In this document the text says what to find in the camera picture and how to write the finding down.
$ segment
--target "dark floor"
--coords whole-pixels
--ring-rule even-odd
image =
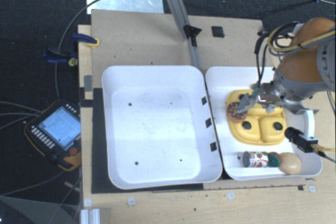
[[[335,20],[335,5],[312,0],[184,0],[184,3],[191,15],[260,19],[267,30],[313,17]],[[57,48],[66,26],[85,4],[86,0],[0,1],[0,101],[44,110],[57,99],[54,65],[43,60],[43,52],[47,47]],[[81,15],[69,33],[76,31],[77,24],[89,22],[89,16]],[[62,48],[74,51],[76,44],[69,37],[66,36]],[[58,68],[60,94],[72,102],[79,100],[77,71],[66,65]],[[27,110],[0,105],[0,114],[9,112]],[[0,115],[0,128],[19,117]],[[19,121],[0,130],[0,194],[43,182],[61,172],[27,142],[24,126]],[[65,173],[12,197],[61,202],[69,191],[64,181],[75,183],[78,177],[78,170]],[[76,204],[78,200],[78,194],[72,193],[65,202]]]

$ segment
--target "small black hole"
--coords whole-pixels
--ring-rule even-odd
[[[277,131],[281,131],[283,127],[282,127],[282,124],[280,122],[275,122],[273,124],[273,128]]]
[[[251,130],[251,128],[252,128],[251,123],[249,123],[248,121],[244,121],[244,122],[242,123],[242,126],[243,126],[243,128],[246,129],[246,130]]]

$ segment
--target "black clip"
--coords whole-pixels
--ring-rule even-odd
[[[185,25],[183,27],[185,36],[187,38],[191,37],[191,45],[193,47],[197,47],[197,42],[196,42],[196,36],[202,31],[200,28],[191,26],[191,25]]]

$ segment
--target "black square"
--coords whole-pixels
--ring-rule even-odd
[[[224,30],[223,30],[222,26],[212,26],[211,29],[212,29],[212,35],[214,37],[224,38],[225,35],[224,35]]]
[[[205,125],[206,125],[207,128],[209,128],[212,125],[211,118],[209,118],[205,121]]]
[[[206,97],[203,97],[202,98],[202,105],[205,105],[207,103],[207,101],[206,101]]]
[[[217,150],[217,144],[216,142],[210,144],[211,151]]]

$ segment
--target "beige ball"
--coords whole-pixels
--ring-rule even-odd
[[[290,152],[280,154],[282,162],[279,166],[280,170],[286,174],[296,174],[301,169],[301,159],[298,155]]]

